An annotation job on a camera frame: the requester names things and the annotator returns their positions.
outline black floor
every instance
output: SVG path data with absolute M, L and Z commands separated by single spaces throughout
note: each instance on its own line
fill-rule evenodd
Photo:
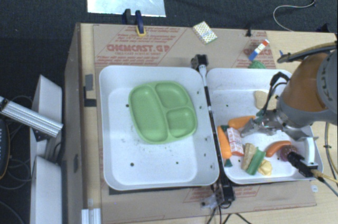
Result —
M 164 0 L 166 18 L 144 18 L 146 24 L 193 26 L 206 21 L 211 27 L 282 30 L 273 19 L 275 7 L 307 5 L 312 0 Z M 280 10 L 278 20 L 295 31 L 316 31 L 328 23 L 337 32 L 337 0 L 317 0 L 302 10 Z M 0 0 L 0 96 L 33 97 L 39 75 L 63 86 L 75 22 L 121 23 L 120 16 L 89 14 L 86 0 Z M 24 127 L 13 138 L 13 158 L 29 159 L 29 136 Z M 25 166 L 13 171 L 25 178 Z M 0 186 L 20 185 L 5 177 Z M 29 223 L 30 183 L 18 190 L 0 188 L 0 201 Z M 0 223 L 20 223 L 0 204 Z

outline white tray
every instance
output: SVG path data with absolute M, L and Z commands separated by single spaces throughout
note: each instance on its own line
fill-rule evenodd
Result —
M 196 132 L 167 144 L 149 144 L 137 134 L 128 104 L 130 91 L 153 81 L 176 81 L 189 93 L 198 119 Z M 104 176 L 116 190 L 214 183 L 219 166 L 204 86 L 190 68 L 108 66 L 100 73 Z
M 230 119 L 255 115 L 259 110 L 255 107 L 255 91 L 265 90 L 268 92 L 272 76 L 279 70 L 266 69 L 212 69 L 208 72 L 207 82 L 210 92 L 211 105 L 214 113 L 216 125 L 226 125 Z M 290 76 L 287 71 L 281 72 Z M 284 85 L 278 86 L 276 94 L 280 94 Z M 311 128 L 304 127 L 303 130 L 311 137 L 313 133 Z M 252 134 L 242 139 L 242 143 L 253 143 L 261 151 L 265 151 L 269 144 L 275 141 L 289 140 L 295 145 L 301 155 L 306 155 L 306 150 L 314 150 L 314 161 L 318 164 L 318 170 L 323 170 L 323 163 L 320 158 L 318 148 L 313 139 L 307 139 L 303 142 L 296 142 L 282 131 L 276 135 L 268 136 L 265 134 Z M 278 159 L 278 154 L 267 158 L 273 166 L 271 176 L 264 176 L 256 173 L 249 175 L 241 169 L 242 157 L 232 156 L 231 163 L 233 167 L 226 167 L 225 172 L 228 178 L 237 184 L 269 183 L 281 181 L 309 180 L 303 177 L 297 169 L 290 163 Z

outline cardboard box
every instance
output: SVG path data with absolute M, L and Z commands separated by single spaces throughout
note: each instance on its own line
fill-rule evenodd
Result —
M 210 214 L 201 209 L 201 200 L 212 194 L 209 186 L 122 192 L 108 187 L 102 175 L 97 77 L 111 64 L 189 67 L 196 54 L 207 54 L 208 69 L 246 68 L 251 63 L 248 56 L 268 34 L 253 31 L 248 38 L 244 30 L 213 29 L 218 39 L 204 45 L 191 28 L 149 26 L 146 31 L 140 38 L 134 26 L 77 24 L 65 71 L 69 223 L 80 223 L 82 208 L 101 208 L 104 224 Z M 267 68 L 276 67 L 270 46 L 257 59 Z M 308 181 L 237 186 L 234 191 L 236 200 L 226 213 L 316 205 Z

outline robotic arm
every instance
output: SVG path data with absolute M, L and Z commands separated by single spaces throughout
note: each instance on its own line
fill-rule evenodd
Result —
M 302 127 L 316 121 L 324 121 L 337 125 L 337 49 L 336 43 L 327 46 L 333 52 L 320 53 L 318 49 L 307 55 L 296 69 L 291 79 L 278 73 L 271 80 L 269 97 L 277 80 L 286 79 L 287 85 L 279 96 L 277 108 L 262 109 L 256 119 L 251 119 L 242 131 L 242 136 L 261 132 L 273 135 L 282 130 L 294 140 L 307 137 Z M 293 61 L 300 55 L 284 55 L 278 61 Z

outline orange carrot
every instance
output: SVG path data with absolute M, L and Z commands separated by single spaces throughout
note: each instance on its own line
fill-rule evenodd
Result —
M 244 117 L 234 118 L 228 121 L 228 125 L 229 127 L 233 127 L 238 130 L 244 127 L 247 124 L 247 122 L 250 121 L 251 118 L 254 119 L 255 116 L 244 116 Z
M 272 157 L 279 149 L 285 145 L 291 145 L 291 141 L 279 141 L 272 143 L 266 150 L 266 157 Z
M 221 154 L 223 159 L 229 159 L 232 156 L 229 140 L 221 126 L 217 127 L 218 141 L 220 142 Z

